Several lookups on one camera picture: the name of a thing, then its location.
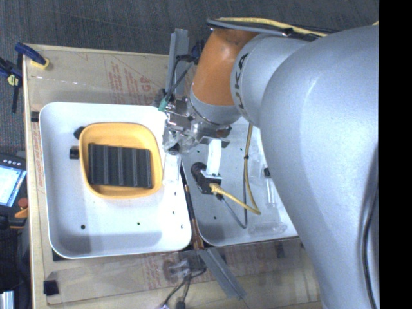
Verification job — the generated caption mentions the brown cardboard board red print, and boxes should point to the brown cardboard board red print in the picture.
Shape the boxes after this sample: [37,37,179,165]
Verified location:
[21,43,323,309]

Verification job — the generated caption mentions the black ribbed block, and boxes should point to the black ribbed block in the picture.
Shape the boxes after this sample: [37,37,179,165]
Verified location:
[87,143,153,190]

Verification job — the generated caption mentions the thin black rod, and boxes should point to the thin black rod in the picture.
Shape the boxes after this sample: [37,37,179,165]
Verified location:
[182,169,205,251]

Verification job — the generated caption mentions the orange plastic bowl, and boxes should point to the orange plastic bowl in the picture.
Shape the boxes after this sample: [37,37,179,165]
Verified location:
[78,122,164,200]

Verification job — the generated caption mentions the clear plastic bottle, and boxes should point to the clear plastic bottle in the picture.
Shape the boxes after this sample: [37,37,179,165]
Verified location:
[247,221,288,238]
[162,147,182,187]

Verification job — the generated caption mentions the black cylinder on white bracket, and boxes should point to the black cylinder on white bracket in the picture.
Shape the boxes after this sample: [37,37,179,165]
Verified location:
[190,139,223,195]

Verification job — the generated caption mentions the white plastic tray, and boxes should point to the white plastic tray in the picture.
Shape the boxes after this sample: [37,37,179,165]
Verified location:
[179,117,299,248]
[38,101,193,259]

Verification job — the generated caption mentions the clear bottle with black cap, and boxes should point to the clear bottle with black cap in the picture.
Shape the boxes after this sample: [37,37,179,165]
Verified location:
[262,167,279,210]

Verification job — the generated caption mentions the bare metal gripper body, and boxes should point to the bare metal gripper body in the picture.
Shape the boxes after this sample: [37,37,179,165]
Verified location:
[162,96,232,155]

